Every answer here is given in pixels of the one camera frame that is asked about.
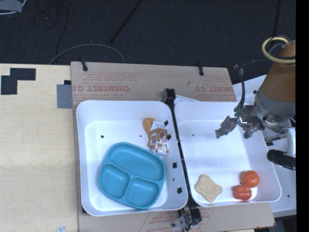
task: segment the white tray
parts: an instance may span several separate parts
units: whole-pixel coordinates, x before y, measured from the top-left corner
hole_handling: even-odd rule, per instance
[[[81,193],[85,211],[93,216],[133,212],[177,210],[188,201],[182,162],[178,150],[170,108],[159,101],[84,101],[76,110],[79,138]],[[168,121],[171,135],[169,154],[162,155],[167,173],[156,203],[139,210],[105,196],[99,188],[98,174],[109,149],[116,143],[127,142],[148,149],[147,133],[142,126],[146,117]]]
[[[244,130],[237,126],[228,135],[217,139],[215,130],[226,116],[234,117],[238,102],[182,101],[175,106],[183,158],[193,199],[203,207],[241,203],[274,202],[281,196],[281,187],[273,164],[267,159],[267,146],[261,131],[244,139]],[[243,171],[255,170],[260,183],[252,188],[248,201],[233,197]],[[207,174],[223,187],[223,192],[208,202],[195,190],[202,174]]]

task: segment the blue plate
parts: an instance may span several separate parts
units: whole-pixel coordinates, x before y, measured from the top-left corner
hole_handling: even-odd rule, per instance
[[[159,156],[137,145],[117,143],[102,163],[98,183],[111,199],[146,209],[158,199],[165,176],[166,166]]]

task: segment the tomato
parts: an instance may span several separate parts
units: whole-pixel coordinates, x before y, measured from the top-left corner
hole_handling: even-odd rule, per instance
[[[242,184],[234,187],[234,198],[248,200],[252,196],[251,187],[247,184]]]
[[[241,182],[243,184],[247,184],[250,187],[254,188],[256,187],[260,182],[260,176],[257,174],[256,171],[248,170],[243,173],[241,177]]]

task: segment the toy bread slice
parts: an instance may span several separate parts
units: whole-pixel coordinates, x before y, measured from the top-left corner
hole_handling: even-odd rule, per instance
[[[212,202],[222,192],[222,187],[215,183],[208,175],[202,174],[195,190],[201,194],[208,202]]]

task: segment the toy tomato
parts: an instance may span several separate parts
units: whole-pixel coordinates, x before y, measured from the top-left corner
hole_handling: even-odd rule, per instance
[[[251,187],[247,184],[242,184],[234,187],[234,198],[248,200],[252,196]]]
[[[241,182],[243,184],[247,184],[250,187],[254,188],[259,184],[260,177],[259,177],[259,175],[257,174],[256,171],[248,170],[248,171],[243,173],[243,175],[241,177]]]

